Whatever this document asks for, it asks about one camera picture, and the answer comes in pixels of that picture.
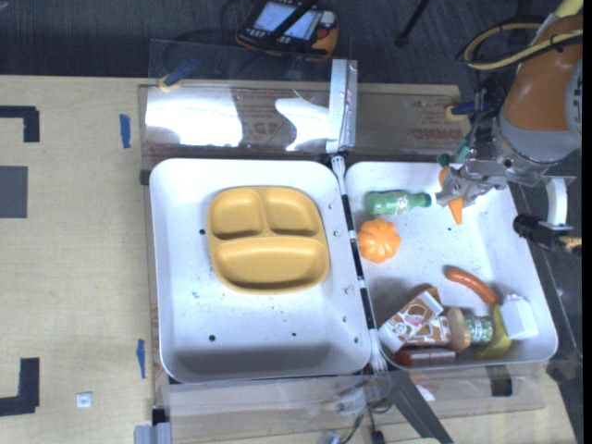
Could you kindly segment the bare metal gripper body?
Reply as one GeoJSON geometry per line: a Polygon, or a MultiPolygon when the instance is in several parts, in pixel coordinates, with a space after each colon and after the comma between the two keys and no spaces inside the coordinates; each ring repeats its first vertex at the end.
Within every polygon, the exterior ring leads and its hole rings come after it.
{"type": "Polygon", "coordinates": [[[575,180],[574,175],[555,172],[556,167],[557,164],[538,163],[519,156],[467,159],[457,170],[455,184],[467,190],[485,190],[502,189],[508,183],[536,187],[552,179],[563,179],[567,185],[575,180]]]}

